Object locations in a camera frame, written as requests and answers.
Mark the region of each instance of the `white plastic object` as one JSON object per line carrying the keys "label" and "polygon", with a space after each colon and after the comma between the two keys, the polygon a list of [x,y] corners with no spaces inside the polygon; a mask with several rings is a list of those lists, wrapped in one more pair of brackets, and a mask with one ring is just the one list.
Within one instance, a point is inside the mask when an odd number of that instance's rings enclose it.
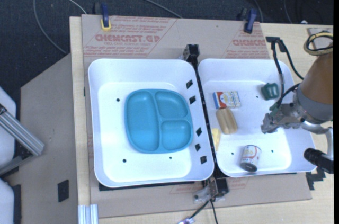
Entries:
{"label": "white plastic object", "polygon": [[[214,161],[197,78],[178,59],[98,59],[88,68],[94,170],[108,187],[203,181]],[[191,144],[174,153],[141,153],[129,143],[124,125],[127,96],[139,89],[168,89],[186,100],[192,117]]]}
{"label": "white plastic object", "polygon": [[14,191],[0,179],[0,223],[13,224],[14,219]]}
{"label": "white plastic object", "polygon": [[[289,68],[279,62],[285,80],[285,88],[293,86]],[[315,166],[305,160],[304,151],[314,148],[309,131],[302,128],[278,128],[275,133],[263,134],[260,125],[265,113],[275,100],[266,101],[260,88],[267,83],[279,84],[279,75],[273,60],[259,59],[205,59],[200,62],[199,75],[206,101],[211,128],[220,128],[213,102],[215,91],[237,91],[241,107],[232,109],[237,122],[237,132],[221,135],[217,164],[230,177],[268,175],[280,173],[309,172]],[[289,93],[283,103],[292,102]],[[261,159],[256,172],[247,172],[240,167],[246,145],[261,148]]]}
{"label": "white plastic object", "polygon": [[[0,103],[15,117],[16,104],[0,87]],[[0,167],[13,159],[15,152],[15,138],[0,126]]]}

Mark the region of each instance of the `cardboard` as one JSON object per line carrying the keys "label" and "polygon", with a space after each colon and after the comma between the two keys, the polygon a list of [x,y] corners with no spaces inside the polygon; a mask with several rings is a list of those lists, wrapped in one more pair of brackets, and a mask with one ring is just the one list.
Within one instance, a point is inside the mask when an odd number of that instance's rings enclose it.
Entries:
{"label": "cardboard", "polygon": [[[151,187],[105,189],[94,173],[93,137],[87,70],[98,58],[180,59],[187,44],[198,44],[205,58],[269,59],[259,23],[252,34],[242,21],[187,20],[111,16],[112,29],[104,32],[99,15],[82,16],[88,160],[91,204],[100,218],[193,210],[193,193],[202,182]],[[216,207],[311,199],[304,173],[227,178],[230,192]]]}

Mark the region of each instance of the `blue clamp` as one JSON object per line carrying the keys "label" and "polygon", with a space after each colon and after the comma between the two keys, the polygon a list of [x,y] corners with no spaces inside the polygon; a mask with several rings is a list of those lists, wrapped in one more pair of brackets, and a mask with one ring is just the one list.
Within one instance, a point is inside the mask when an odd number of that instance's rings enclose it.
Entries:
{"label": "blue clamp", "polygon": [[244,31],[246,33],[249,33],[249,34],[252,33],[253,23],[256,19],[256,16],[257,16],[257,11],[252,8],[247,14],[247,18],[246,18],[247,22],[245,23],[245,26],[244,26]]}
{"label": "blue clamp", "polygon": [[102,19],[101,19],[101,28],[104,31],[111,30],[111,22],[108,15],[107,5],[105,3],[101,3],[101,12],[102,12]]}

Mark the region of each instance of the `small box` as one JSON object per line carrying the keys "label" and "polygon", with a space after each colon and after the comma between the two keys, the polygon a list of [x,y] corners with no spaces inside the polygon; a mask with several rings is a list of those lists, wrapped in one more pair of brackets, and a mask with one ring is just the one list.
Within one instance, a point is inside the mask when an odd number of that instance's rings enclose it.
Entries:
{"label": "small box", "polygon": [[237,91],[214,92],[213,99],[216,105],[216,109],[227,107],[235,108],[241,106]]}

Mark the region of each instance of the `black hole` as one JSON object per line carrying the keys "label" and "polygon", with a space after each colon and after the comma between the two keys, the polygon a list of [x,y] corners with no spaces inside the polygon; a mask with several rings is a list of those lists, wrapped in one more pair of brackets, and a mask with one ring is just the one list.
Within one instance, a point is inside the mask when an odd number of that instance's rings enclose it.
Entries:
{"label": "black hole", "polygon": [[190,97],[190,104],[194,103],[195,102],[195,96],[193,97]]}
{"label": "black hole", "polygon": [[196,146],[195,146],[195,149],[198,151],[198,150],[200,150],[200,144],[196,144]]}
{"label": "black hole", "polygon": [[192,81],[192,80],[189,80],[189,81],[186,83],[186,88],[188,89],[191,85],[193,85],[193,81]]}
{"label": "black hole", "polygon": [[207,162],[207,157],[206,156],[201,156],[200,157],[200,162],[203,164],[205,162]]}
{"label": "black hole", "polygon": [[201,131],[201,128],[199,128],[197,131],[196,131],[197,135],[201,135],[202,131]]}

